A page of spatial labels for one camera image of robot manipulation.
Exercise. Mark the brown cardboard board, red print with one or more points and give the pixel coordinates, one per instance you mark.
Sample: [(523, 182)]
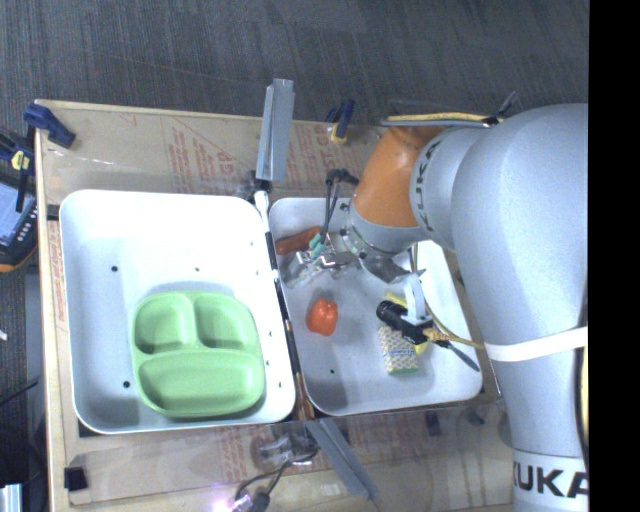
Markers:
[(150, 150)]

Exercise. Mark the black cylinder on white bracket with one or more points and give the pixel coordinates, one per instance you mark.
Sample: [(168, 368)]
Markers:
[(400, 317)]

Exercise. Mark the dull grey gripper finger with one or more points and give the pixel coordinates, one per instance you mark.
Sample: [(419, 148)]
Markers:
[(304, 258), (300, 279)]

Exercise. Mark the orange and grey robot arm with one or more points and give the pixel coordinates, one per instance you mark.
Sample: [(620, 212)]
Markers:
[(520, 240)]

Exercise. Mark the orange-red toy pepper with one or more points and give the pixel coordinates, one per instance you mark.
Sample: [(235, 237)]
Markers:
[(322, 317)]

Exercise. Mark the green divided plate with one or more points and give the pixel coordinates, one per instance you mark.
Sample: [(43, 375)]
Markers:
[(200, 370)]

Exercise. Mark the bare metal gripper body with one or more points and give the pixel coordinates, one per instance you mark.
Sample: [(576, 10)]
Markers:
[(350, 250)]

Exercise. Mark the white plastic tray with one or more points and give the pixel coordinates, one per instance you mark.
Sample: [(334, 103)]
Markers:
[(360, 370), (165, 240)]

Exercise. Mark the reddish brown toy sausage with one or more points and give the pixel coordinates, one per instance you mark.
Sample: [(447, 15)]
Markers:
[(295, 242)]

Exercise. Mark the white and yellow patterned carton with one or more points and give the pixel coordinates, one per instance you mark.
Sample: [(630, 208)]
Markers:
[(400, 357)]

